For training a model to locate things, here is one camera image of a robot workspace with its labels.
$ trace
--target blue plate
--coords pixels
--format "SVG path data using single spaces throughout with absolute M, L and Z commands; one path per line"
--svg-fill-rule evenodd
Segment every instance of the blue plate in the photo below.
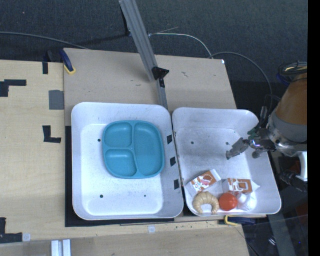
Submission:
M 150 122 L 109 124 L 103 131 L 102 148 L 107 170 L 118 178 L 151 178 L 165 167 L 162 136 Z

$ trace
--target white tray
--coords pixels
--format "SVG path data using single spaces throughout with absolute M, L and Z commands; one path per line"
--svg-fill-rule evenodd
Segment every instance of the white tray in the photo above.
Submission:
M 106 169 L 99 140 L 108 124 L 136 120 L 150 122 L 159 129 L 165 167 L 152 178 L 116 178 Z M 170 219 L 182 212 L 184 200 L 172 120 L 164 107 L 84 102 L 73 108 L 71 121 L 73 208 L 80 218 Z
M 267 153 L 253 159 L 253 149 L 230 160 L 226 151 L 258 124 L 258 118 L 247 110 L 178 108 L 172 123 L 183 183 L 186 185 L 204 171 L 216 169 L 222 180 L 227 178 L 251 179 L 260 188 L 254 192 L 257 206 L 252 211 L 219 210 L 215 216 L 271 215 L 281 209 L 281 198 Z M 208 189 L 216 197 L 223 194 L 222 181 Z M 188 208 L 197 216 L 211 216 L 211 208 L 203 206 L 199 214 L 193 207 L 193 197 L 186 190 Z

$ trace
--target wooden table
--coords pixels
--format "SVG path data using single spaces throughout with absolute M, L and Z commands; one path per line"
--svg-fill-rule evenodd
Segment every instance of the wooden table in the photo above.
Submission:
M 227 248 L 228 254 L 249 255 L 242 227 L 219 225 L 214 218 L 182 215 L 174 222 L 153 223 L 154 234 L 148 234 L 151 224 L 65 227 L 65 127 L 70 125 L 72 107 L 83 101 L 157 104 L 158 98 L 138 54 L 75 49 L 66 52 L 72 63 L 79 64 L 73 77 L 64 72 L 62 63 L 49 62 L 48 74 L 44 74 L 42 62 L 0 61 L 0 82 L 27 81 L 26 86 L 9 86 L 8 97 L 0 97 L 0 217 L 7 218 L 6 233 L 28 233 L 32 241 L 74 239 L 72 250 L 79 251 L 76 255 L 85 255 L 80 253 L 86 244 L 82 238 L 86 238 L 87 249 L 92 248 L 88 241 L 94 239 L 96 255 L 103 251 L 104 239 L 113 241 L 112 248 L 118 252 L 125 253 L 129 248 L 146 250 L 146 254 L 134 254 L 133 250 L 132 255 L 150 255 L 153 248 L 159 249 L 158 255 L 169 255 L 169 251 L 185 255 L 191 248 L 206 253 Z M 179 107 L 236 109 L 227 71 L 220 60 L 156 58 L 162 68 L 170 70 L 165 84 L 171 112 Z M 104 72 L 109 78 L 107 86 L 93 86 L 102 79 L 99 70 L 89 72 L 90 76 L 84 72 L 86 64 L 93 61 L 91 65 L 105 61 L 108 66 Z M 49 92 L 55 90 L 64 91 L 65 110 L 50 109 Z M 106 96 L 110 90 L 114 93 Z M 61 138 L 61 142 L 44 142 L 43 126 L 51 126 L 51 137 Z M 167 243 L 164 250 L 161 246 Z M 8 246 L 0 246 L 0 252 Z M 15 248 L 18 252 L 25 247 L 20 244 Z

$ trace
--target gray tape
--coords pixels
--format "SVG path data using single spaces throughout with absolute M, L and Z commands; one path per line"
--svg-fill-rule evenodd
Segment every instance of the gray tape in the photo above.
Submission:
M 61 90 L 49 91 L 49 109 L 64 110 L 65 109 L 65 93 Z

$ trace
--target red ball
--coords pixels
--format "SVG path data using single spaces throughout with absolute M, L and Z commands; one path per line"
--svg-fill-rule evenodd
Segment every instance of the red ball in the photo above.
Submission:
M 219 199 L 220 208 L 223 211 L 229 212 L 238 205 L 237 198 L 231 193 L 224 193 Z

